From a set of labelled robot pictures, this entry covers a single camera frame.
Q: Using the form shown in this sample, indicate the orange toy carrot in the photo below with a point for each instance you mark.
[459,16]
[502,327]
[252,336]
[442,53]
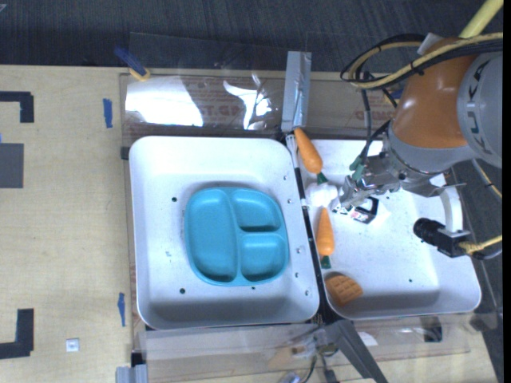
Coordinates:
[309,154]
[325,234]

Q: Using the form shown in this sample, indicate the white plastic tray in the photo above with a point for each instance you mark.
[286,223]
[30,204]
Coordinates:
[399,261]
[159,214]

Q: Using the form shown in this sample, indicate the black cylinder on white bracket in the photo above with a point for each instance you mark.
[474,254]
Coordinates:
[439,235]

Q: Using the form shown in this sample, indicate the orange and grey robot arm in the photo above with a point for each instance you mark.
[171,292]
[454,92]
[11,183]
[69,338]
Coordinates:
[431,106]

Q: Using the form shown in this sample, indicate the white packet with black print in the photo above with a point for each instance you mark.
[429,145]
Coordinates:
[379,214]

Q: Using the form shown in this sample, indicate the blue divided plate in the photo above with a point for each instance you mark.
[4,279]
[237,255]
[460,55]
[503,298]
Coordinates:
[235,238]

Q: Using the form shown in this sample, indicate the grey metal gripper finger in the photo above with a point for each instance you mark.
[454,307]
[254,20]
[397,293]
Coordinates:
[345,198]
[362,200]

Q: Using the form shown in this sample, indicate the white toy garlic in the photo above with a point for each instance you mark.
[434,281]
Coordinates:
[319,194]

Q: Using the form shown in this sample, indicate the orange toy waffle biscuit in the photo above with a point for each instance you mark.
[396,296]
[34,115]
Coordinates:
[343,289]

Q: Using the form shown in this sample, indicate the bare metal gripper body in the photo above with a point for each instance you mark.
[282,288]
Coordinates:
[379,176]

